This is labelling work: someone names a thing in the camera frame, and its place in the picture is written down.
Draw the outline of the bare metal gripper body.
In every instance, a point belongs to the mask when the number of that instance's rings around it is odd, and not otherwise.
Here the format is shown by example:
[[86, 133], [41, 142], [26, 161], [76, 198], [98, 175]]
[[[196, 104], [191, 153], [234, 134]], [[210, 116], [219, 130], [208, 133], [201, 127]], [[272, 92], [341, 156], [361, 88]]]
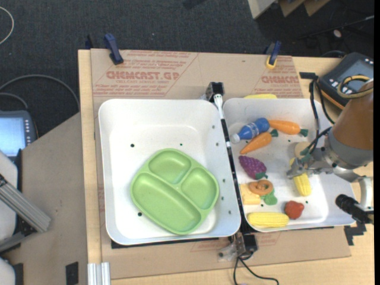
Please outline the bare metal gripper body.
[[314, 174], [326, 173], [326, 174], [339, 174], [342, 169], [339, 165], [341, 160], [335, 152], [327, 146], [316, 148], [311, 154], [313, 157], [313, 163], [311, 169]]

